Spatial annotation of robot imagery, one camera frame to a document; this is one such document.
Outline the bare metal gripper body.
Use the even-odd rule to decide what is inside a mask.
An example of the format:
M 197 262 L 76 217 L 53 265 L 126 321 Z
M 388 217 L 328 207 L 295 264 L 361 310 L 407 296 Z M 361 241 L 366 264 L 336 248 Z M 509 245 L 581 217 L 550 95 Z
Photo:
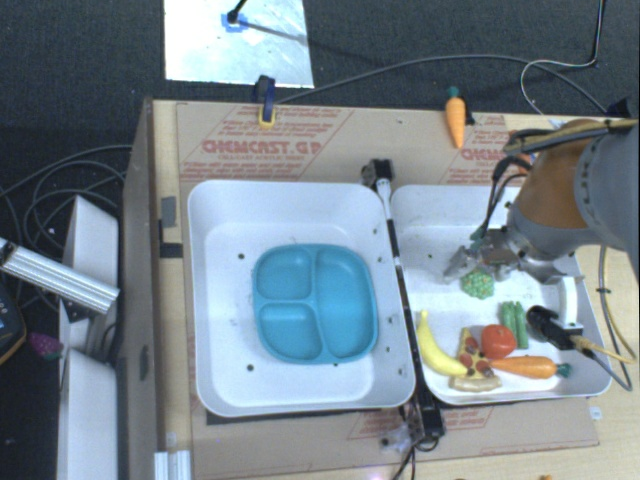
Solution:
M 554 257 L 536 249 L 514 228 L 488 229 L 482 237 L 477 231 L 472 235 L 471 250 L 475 252 L 480 266 L 491 275 L 493 265 L 507 264 L 509 277 L 519 271 L 541 284 L 566 276 L 555 266 Z

